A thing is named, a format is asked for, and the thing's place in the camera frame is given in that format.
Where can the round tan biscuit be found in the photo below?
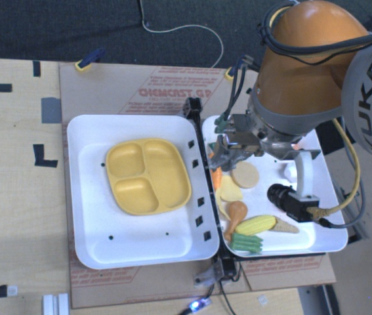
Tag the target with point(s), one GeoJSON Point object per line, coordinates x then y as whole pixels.
{"type": "Point", "coordinates": [245, 175]}

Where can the yellow corn cob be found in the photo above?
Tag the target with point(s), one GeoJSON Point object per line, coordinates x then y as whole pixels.
{"type": "Point", "coordinates": [258, 225]}

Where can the thin black rod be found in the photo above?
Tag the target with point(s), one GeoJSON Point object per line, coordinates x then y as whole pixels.
{"type": "Point", "coordinates": [207, 182]}

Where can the white plastic tray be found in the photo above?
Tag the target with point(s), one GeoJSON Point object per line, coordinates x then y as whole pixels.
{"type": "Point", "coordinates": [133, 238]}
{"type": "Point", "coordinates": [271, 241]}

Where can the green bean bundle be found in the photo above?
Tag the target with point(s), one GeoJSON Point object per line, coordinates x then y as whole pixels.
{"type": "Point", "coordinates": [246, 242]}

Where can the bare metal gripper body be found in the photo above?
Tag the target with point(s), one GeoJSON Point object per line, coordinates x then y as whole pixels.
{"type": "Point", "coordinates": [248, 136]}

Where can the black cylinder on white bracket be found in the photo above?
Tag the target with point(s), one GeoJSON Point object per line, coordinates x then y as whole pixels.
{"type": "Point", "coordinates": [292, 202]}

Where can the orange carrot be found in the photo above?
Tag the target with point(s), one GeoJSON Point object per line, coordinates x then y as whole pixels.
{"type": "Point", "coordinates": [217, 177]}

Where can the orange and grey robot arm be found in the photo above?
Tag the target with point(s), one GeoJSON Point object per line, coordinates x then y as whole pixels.
{"type": "Point", "coordinates": [300, 77]}

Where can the tan ice cream cone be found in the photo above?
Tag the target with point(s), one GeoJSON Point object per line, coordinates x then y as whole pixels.
{"type": "Point", "coordinates": [285, 227]}

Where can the pale yellow potato crisp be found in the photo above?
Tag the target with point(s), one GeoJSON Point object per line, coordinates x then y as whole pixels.
{"type": "Point", "coordinates": [221, 205]}
{"type": "Point", "coordinates": [231, 190]}

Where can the yellow divided plate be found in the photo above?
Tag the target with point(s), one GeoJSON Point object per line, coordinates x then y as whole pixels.
{"type": "Point", "coordinates": [166, 176]}

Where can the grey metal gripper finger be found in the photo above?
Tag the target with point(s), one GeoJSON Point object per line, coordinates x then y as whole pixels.
{"type": "Point", "coordinates": [219, 153]}
{"type": "Point", "coordinates": [233, 161]}

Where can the brown cardboard board red print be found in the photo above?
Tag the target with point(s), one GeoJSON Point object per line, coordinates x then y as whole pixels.
{"type": "Point", "coordinates": [107, 90]}

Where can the orange chicken drumstick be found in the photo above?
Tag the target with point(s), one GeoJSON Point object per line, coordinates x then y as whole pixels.
{"type": "Point", "coordinates": [236, 212]}

